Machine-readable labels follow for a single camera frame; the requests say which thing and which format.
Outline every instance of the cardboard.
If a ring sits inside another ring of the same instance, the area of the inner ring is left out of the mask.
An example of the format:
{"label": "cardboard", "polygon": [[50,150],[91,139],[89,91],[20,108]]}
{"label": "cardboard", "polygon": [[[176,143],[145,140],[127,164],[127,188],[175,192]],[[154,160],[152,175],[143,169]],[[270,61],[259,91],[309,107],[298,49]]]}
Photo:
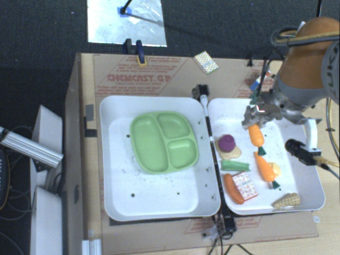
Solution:
{"label": "cardboard", "polygon": [[[211,241],[201,236],[203,230],[213,225],[210,217],[135,223],[109,219],[103,206],[99,104],[108,95],[190,97],[197,84],[209,85],[210,100],[248,97],[249,86],[258,77],[262,62],[255,61],[253,67],[247,67],[244,59],[214,58],[219,69],[205,75],[192,58],[147,57],[147,60],[148,66],[138,67],[136,57],[131,55],[77,55],[65,103],[69,254],[81,254],[83,239],[102,239],[106,255],[211,246]],[[275,73],[279,64],[271,65]],[[266,79],[264,89],[271,84],[272,79]],[[79,199],[74,203],[76,186]],[[236,223],[237,232],[225,244],[318,236],[309,211],[238,217]]]}

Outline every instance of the carrot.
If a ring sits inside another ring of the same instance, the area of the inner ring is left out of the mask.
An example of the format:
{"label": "carrot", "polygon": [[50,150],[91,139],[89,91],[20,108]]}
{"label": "carrot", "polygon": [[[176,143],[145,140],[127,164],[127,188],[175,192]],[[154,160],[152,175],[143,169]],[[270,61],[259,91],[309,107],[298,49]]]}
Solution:
{"label": "carrot", "polygon": [[259,126],[257,124],[255,125],[251,125],[250,127],[248,127],[248,131],[249,131],[249,136],[250,136],[250,140],[251,143],[258,147],[258,154],[260,156],[263,156],[266,154],[264,148],[262,147],[265,143],[265,139],[264,136],[259,128]]}
{"label": "carrot", "polygon": [[227,189],[229,196],[232,198],[232,200],[236,204],[244,203],[244,198],[241,196],[239,191],[236,189],[234,181],[233,181],[233,177],[231,174],[224,175],[224,185],[225,185],[225,188]]}
{"label": "carrot", "polygon": [[275,173],[270,164],[268,164],[263,157],[259,156],[257,152],[254,152],[254,155],[263,180],[266,182],[273,182],[275,180]]}

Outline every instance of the green divided tray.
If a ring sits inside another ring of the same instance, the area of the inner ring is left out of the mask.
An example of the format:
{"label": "green divided tray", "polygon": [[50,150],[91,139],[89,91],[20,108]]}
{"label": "green divided tray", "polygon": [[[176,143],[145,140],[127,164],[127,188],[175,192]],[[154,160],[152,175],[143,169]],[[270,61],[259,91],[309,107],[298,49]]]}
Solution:
{"label": "green divided tray", "polygon": [[149,173],[176,172],[197,162],[195,135],[180,113],[153,112],[137,116],[130,125],[130,137],[139,165]]}

